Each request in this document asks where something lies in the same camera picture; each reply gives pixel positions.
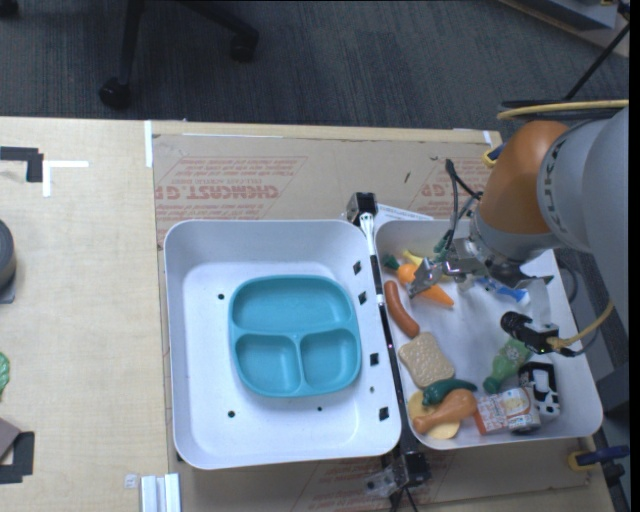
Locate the yellow banana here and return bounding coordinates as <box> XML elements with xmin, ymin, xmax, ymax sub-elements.
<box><xmin>402</xmin><ymin>248</ymin><xmax>451</xmax><ymax>282</ymax></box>

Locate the brown chicken drumstick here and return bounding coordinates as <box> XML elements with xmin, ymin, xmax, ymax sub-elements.
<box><xmin>411</xmin><ymin>388</ymin><xmax>479</xmax><ymax>435</ymax></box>

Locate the black and white milk carton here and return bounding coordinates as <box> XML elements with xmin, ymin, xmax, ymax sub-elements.
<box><xmin>516</xmin><ymin>360</ymin><xmax>562</xmax><ymax>419</ymax></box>

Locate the brown sausage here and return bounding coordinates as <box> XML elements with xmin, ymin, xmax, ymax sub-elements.
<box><xmin>382</xmin><ymin>279</ymin><xmax>422</xmax><ymax>340</ymax></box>

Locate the blue divided plate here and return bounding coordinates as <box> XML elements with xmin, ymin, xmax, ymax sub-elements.
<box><xmin>227</xmin><ymin>274</ymin><xmax>363</xmax><ymax>399</ymax></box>

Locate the yellow round chip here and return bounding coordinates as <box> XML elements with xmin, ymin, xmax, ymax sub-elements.
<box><xmin>426</xmin><ymin>420</ymin><xmax>462</xmax><ymax>441</ymax></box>
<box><xmin>407</xmin><ymin>389</ymin><xmax>432</xmax><ymax>422</ymax></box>

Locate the dark green pepper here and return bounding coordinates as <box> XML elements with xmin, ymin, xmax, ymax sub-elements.
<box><xmin>421</xmin><ymin>378</ymin><xmax>479</xmax><ymax>408</ymax></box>

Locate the white plastic tray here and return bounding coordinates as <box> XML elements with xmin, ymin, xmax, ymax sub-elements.
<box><xmin>373</xmin><ymin>218</ymin><xmax>605</xmax><ymax>452</ymax></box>
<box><xmin>163</xmin><ymin>218</ymin><xmax>403</xmax><ymax>472</ymax></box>

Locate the black office chair base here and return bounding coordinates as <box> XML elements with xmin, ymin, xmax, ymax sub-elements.
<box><xmin>98</xmin><ymin>0</ymin><xmax>261</xmax><ymax>110</ymax></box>

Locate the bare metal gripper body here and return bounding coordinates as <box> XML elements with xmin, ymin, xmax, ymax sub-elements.
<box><xmin>448</xmin><ymin>236</ymin><xmax>529</xmax><ymax>290</ymax></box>

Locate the green plastic bottle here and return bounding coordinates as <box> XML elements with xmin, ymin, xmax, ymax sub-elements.
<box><xmin>481</xmin><ymin>337</ymin><xmax>534</xmax><ymax>396</ymax></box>

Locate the black block with thin wires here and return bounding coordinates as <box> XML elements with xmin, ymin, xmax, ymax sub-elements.
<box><xmin>345</xmin><ymin>191</ymin><xmax>378</xmax><ymax>224</ymax></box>
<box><xmin>364</xmin><ymin>449</ymin><xmax>433</xmax><ymax>497</ymax></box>

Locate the grey tape roll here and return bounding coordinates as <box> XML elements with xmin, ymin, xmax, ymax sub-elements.
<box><xmin>0</xmin><ymin>218</ymin><xmax>18</xmax><ymax>305</ymax></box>

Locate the orange and white can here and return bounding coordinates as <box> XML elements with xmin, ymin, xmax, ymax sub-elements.
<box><xmin>472</xmin><ymin>386</ymin><xmax>543</xmax><ymax>437</ymax></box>

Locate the beige bread slice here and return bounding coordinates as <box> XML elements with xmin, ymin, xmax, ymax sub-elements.
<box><xmin>397</xmin><ymin>331</ymin><xmax>457</xmax><ymax>390</ymax></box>

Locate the brown cardboard board red print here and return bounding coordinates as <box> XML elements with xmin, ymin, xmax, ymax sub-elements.
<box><xmin>151</xmin><ymin>132</ymin><xmax>599</xmax><ymax>512</ymax></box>

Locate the white paper sheet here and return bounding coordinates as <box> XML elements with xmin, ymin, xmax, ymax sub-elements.
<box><xmin>375</xmin><ymin>201</ymin><xmax>436</xmax><ymax>222</ymax></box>

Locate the blue and white packet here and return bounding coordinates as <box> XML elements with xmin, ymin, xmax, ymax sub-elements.
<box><xmin>473</xmin><ymin>276</ymin><xmax>532</xmax><ymax>307</ymax></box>

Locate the orange carrot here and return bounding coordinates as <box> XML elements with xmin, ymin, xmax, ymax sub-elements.
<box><xmin>382</xmin><ymin>253</ymin><xmax>456</xmax><ymax>308</ymax></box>

